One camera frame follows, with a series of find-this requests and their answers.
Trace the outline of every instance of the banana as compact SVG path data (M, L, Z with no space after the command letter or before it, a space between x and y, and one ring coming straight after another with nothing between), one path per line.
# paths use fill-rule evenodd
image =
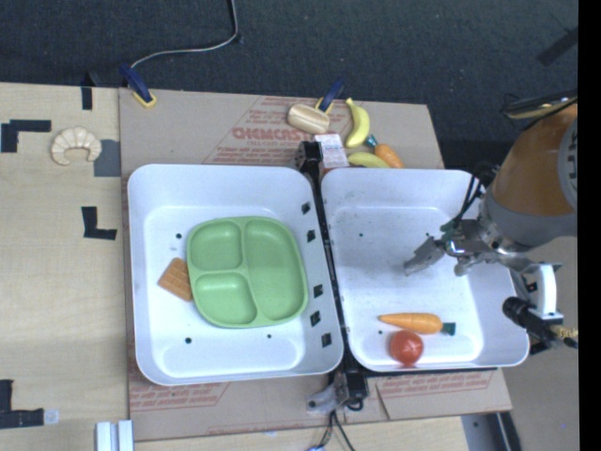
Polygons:
M369 114L367 111L355 105L355 102L349 97L347 105L350 109L350 114L353 116L353 129L347 137L345 146L347 148L355 148L360 146L369 135Z
M378 156L369 152L353 152L348 156L349 163L360 165L362 167L372 167L379 169L390 169L391 167L382 161Z

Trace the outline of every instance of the green divided plate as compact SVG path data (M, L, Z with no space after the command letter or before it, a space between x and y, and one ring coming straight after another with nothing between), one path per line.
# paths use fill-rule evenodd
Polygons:
M299 247L275 219L235 217L197 225L188 236L187 253L194 302L213 324L281 324L307 305Z

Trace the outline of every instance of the tray hole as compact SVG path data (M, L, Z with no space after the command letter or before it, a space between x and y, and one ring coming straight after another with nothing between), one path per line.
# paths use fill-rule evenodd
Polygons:
M311 317L311 327L316 327L317 324L321 321L321 316L319 316L319 311L315 311Z
M331 344L331 334L325 333L321 336L321 347L326 348Z

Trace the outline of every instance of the cardboard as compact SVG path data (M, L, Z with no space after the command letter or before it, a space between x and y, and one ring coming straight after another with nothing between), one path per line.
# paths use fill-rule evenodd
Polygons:
M124 265L128 319L130 418L136 441L324 426L306 400L323 390L327 376L162 387L137 369L132 333L127 180L149 163L291 165L299 143L312 135L290 127L290 105L316 100L153 90L146 109L128 89L119 90ZM368 111L372 133L389 144L408 168L442 168L436 135L423 105L356 102ZM344 142L352 117L343 101L330 112L330 132ZM366 151L361 147L353 151ZM499 412L511 409L498 369L378 377L370 396L344 422Z

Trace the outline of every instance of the blue clamp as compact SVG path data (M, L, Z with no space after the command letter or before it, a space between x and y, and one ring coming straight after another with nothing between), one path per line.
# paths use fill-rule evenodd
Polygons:
M333 102L338 99L345 91L345 81L339 77L336 82L330 87L330 90L321 99L317 101L316 109L328 113L331 110Z
M150 93L148 87L142 80L142 77L127 64L119 66L119 73L127 80L128 85L133 89L135 97L145 108L151 108L157 103L157 98Z

